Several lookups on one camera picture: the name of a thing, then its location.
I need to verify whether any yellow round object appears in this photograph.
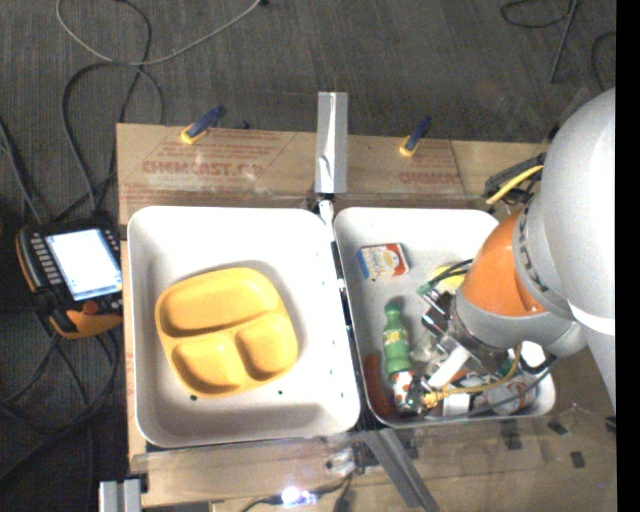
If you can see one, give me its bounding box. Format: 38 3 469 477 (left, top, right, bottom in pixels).
428 265 467 294

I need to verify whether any white and orange can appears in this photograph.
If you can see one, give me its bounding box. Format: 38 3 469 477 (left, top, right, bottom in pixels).
485 370 540 416

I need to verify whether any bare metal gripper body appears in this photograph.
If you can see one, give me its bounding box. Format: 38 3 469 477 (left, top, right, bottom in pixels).
421 289 507 375

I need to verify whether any yellow divided plate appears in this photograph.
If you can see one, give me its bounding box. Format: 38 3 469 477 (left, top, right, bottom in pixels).
153 266 301 400

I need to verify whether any white blue red carton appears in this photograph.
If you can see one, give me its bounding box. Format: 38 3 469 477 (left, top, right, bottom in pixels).
356 242 411 281

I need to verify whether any brown cardboard board, red print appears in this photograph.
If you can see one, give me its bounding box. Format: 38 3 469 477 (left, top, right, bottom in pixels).
115 122 617 507

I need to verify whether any red-brown sausage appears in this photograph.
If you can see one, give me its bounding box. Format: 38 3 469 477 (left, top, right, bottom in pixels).
363 353 397 419

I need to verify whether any white and red can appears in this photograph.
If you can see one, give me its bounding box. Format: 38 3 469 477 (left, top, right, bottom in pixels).
390 370 422 415

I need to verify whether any white plastic tray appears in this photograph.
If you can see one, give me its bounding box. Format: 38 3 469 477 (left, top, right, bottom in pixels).
126 205 362 449
333 206 557 429

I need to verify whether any green plastic bottle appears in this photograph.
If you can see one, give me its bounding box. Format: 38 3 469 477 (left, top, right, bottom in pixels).
381 300 414 376

